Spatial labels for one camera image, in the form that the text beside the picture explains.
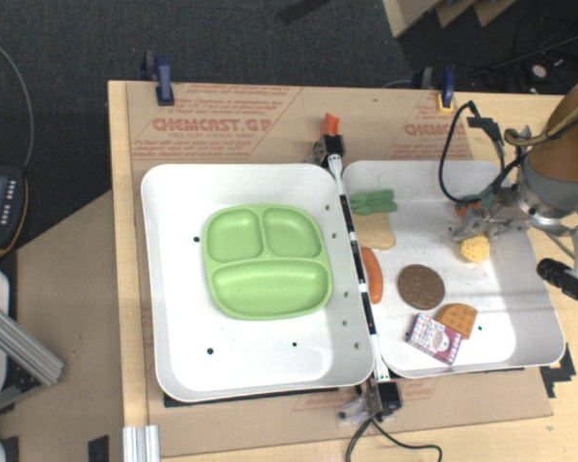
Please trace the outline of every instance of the white tray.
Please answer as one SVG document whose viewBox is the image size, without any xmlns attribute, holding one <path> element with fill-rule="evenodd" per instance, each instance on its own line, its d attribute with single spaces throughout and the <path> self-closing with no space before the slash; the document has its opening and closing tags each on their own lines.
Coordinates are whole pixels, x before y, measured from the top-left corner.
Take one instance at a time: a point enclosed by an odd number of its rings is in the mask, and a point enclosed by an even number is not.
<svg viewBox="0 0 578 462">
<path fill-rule="evenodd" d="M 438 186 L 437 162 L 362 161 L 349 165 L 343 179 L 352 193 L 392 189 L 398 211 L 389 215 L 396 244 L 375 250 L 384 276 L 383 297 L 373 305 L 385 364 L 400 376 L 416 378 L 547 365 L 564 353 L 565 341 L 537 260 L 525 231 L 500 235 L 491 242 L 490 257 L 468 263 L 452 240 L 460 218 Z M 448 161 L 444 181 L 457 196 L 480 192 L 497 174 L 495 165 Z M 446 295 L 440 304 L 460 302 L 478 316 L 471 338 L 460 345 L 447 366 L 407 344 L 407 333 L 420 312 L 407 305 L 397 289 L 400 271 L 422 264 L 439 273 Z M 438 307 L 426 311 L 431 317 Z"/>
<path fill-rule="evenodd" d="M 338 190 L 313 165 L 163 165 L 142 183 L 156 373 L 172 398 L 198 402 L 355 385 L 373 369 Z M 317 221 L 332 296 L 303 317 L 245 321 L 210 295 L 202 231 L 226 207 L 275 203 Z"/>
</svg>

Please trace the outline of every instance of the green plate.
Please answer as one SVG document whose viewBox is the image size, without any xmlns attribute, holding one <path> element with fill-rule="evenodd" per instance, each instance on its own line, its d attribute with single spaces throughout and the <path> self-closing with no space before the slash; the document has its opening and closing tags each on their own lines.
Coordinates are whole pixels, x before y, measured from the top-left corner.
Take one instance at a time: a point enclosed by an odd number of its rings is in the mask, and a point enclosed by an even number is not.
<svg viewBox="0 0 578 462">
<path fill-rule="evenodd" d="M 328 302 L 328 251 L 305 211 L 270 204 L 230 207 L 207 220 L 203 238 L 208 285 L 228 315 L 287 319 Z"/>
</svg>

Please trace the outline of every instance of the round brown patty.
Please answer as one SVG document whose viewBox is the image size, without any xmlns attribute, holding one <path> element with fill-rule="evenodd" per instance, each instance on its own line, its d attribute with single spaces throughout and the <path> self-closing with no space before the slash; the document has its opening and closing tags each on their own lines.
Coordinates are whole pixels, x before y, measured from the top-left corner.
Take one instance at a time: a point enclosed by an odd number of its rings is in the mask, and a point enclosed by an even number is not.
<svg viewBox="0 0 578 462">
<path fill-rule="evenodd" d="M 445 285 L 431 268 L 412 265 L 401 270 L 398 291 L 406 304 L 418 310 L 430 310 L 443 300 Z"/>
</svg>

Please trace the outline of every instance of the blue clamp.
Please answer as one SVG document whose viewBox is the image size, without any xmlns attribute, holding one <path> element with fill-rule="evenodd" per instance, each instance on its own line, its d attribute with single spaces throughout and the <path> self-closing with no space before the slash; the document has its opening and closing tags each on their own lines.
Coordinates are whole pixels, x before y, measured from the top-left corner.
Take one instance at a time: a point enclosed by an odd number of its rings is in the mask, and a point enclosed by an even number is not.
<svg viewBox="0 0 578 462">
<path fill-rule="evenodd" d="M 158 81 L 156 101 L 159 106 L 173 106 L 173 89 L 171 88 L 171 63 L 167 55 L 154 55 L 146 51 L 140 66 L 141 77 L 146 81 Z"/>
<path fill-rule="evenodd" d="M 454 110 L 452 99 L 454 98 L 454 68 L 446 66 L 443 72 L 441 92 L 436 97 L 436 105 L 442 112 L 450 113 Z"/>
</svg>

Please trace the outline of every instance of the black carpet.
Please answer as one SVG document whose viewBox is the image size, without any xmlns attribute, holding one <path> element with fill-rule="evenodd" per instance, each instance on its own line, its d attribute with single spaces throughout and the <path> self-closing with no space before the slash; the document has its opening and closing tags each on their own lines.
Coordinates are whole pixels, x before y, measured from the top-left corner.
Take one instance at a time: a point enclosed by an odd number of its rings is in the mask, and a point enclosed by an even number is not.
<svg viewBox="0 0 578 462">
<path fill-rule="evenodd" d="M 107 81 L 137 80 L 145 50 L 173 80 L 380 88 L 424 67 L 456 90 L 566 93 L 578 82 L 578 0 L 519 0 L 482 27 L 472 10 L 442 29 L 429 13 L 393 38 L 381 0 L 0 0 L 0 45 L 30 92 L 36 140 L 25 244 L 111 188 Z M 543 62 L 547 83 L 527 82 Z M 22 163 L 26 104 L 0 55 L 0 164 Z"/>
</svg>

